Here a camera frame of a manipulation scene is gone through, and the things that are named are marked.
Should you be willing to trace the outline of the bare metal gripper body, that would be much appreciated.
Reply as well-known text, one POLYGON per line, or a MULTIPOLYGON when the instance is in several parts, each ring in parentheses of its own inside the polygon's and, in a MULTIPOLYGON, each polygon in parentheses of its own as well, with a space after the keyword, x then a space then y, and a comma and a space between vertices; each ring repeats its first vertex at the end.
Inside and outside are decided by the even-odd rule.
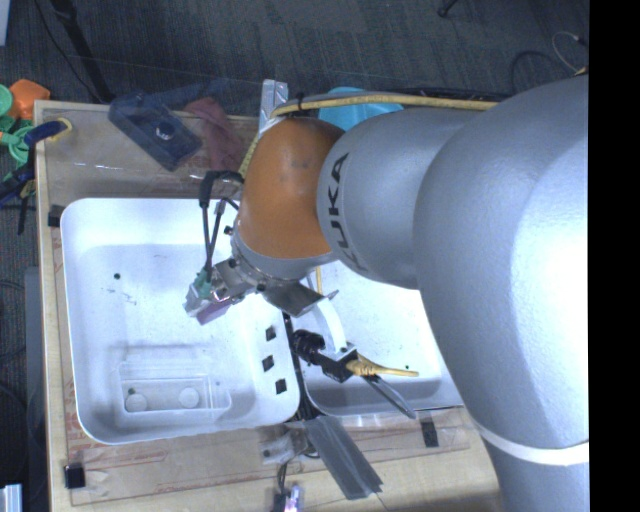
POLYGON ((184 310, 200 325, 206 325, 241 302, 247 294, 258 293, 266 274, 239 257, 231 257, 211 267, 204 266, 189 285, 184 310))

